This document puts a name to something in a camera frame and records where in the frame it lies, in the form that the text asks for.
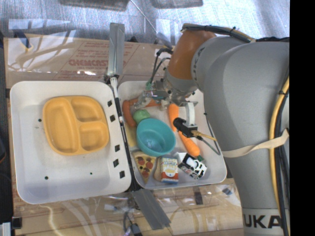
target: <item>yellow plate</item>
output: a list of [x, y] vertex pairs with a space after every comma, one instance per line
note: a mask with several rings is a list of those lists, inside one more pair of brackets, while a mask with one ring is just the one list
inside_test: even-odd
[[102, 106], [88, 96], [62, 96], [43, 108], [45, 134], [51, 148], [62, 155], [98, 151], [109, 142]]

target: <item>bowl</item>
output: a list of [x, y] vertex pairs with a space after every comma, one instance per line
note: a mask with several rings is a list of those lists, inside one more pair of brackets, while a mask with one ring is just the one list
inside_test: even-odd
[[172, 129], [165, 122], [155, 118], [147, 118], [139, 122], [136, 136], [138, 147], [150, 156], [168, 154], [176, 144]]

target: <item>toy pizza slice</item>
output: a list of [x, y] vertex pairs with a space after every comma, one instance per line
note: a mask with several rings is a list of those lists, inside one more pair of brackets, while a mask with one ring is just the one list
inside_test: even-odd
[[153, 172], [156, 157], [149, 156], [142, 151], [133, 152], [132, 154], [143, 181], [147, 183], [149, 176]]

